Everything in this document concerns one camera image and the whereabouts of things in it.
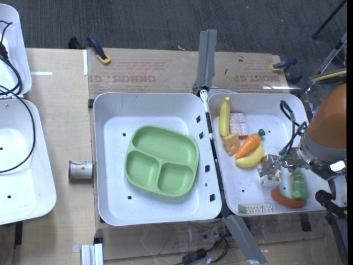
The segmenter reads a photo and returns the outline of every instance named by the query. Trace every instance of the orange carrot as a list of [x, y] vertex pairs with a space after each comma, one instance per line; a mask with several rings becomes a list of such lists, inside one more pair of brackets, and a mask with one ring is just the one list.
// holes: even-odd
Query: orange carrot
[[258, 147], [263, 135], [265, 135], [265, 131], [263, 129], [259, 129], [257, 134], [249, 135], [243, 144], [239, 147], [236, 154], [236, 159], [243, 157], [245, 154]]

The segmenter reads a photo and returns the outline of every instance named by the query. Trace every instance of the blue clamp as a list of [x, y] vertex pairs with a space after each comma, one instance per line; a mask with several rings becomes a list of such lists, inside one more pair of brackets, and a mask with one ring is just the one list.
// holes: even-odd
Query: blue clamp
[[101, 63], [105, 65], [110, 63], [110, 57], [107, 55], [107, 53], [103, 51], [102, 47], [100, 46], [96, 38], [94, 38], [91, 35], [88, 35], [87, 42], [88, 42], [88, 46], [94, 48], [95, 52], [97, 53], [96, 56]]
[[293, 66], [296, 63], [297, 63], [297, 59], [288, 59], [276, 64], [272, 63], [270, 64], [270, 70], [272, 72], [279, 72], [284, 68], [284, 72], [286, 72], [290, 68], [290, 66]]

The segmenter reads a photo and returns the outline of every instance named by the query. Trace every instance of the toy banana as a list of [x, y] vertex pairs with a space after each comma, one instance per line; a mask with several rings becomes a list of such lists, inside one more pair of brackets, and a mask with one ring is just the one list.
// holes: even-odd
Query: toy banana
[[221, 105], [220, 111], [220, 135], [225, 137], [229, 132], [229, 115], [231, 113], [231, 107], [229, 105], [229, 97], [226, 97], [226, 100]]
[[236, 159], [236, 165], [242, 168], [250, 168], [255, 166], [264, 157], [265, 151], [263, 148], [263, 142], [254, 150], [254, 152], [249, 156], [244, 156]]

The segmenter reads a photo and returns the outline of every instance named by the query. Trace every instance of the gray carpet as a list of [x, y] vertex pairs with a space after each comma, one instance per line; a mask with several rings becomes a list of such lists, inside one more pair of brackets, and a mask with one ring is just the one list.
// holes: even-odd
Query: gray carpet
[[200, 31], [217, 29], [217, 51], [260, 52], [297, 59], [314, 75], [347, 31], [342, 0], [0, 0], [20, 14], [26, 47], [68, 48], [90, 34], [102, 47], [198, 50]]

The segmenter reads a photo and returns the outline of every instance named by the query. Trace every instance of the toy sausage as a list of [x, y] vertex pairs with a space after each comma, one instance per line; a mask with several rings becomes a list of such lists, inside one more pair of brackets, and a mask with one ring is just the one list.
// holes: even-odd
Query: toy sausage
[[291, 208], [302, 208], [305, 205], [304, 201], [288, 198], [282, 195], [277, 189], [271, 191], [271, 196], [276, 202]]

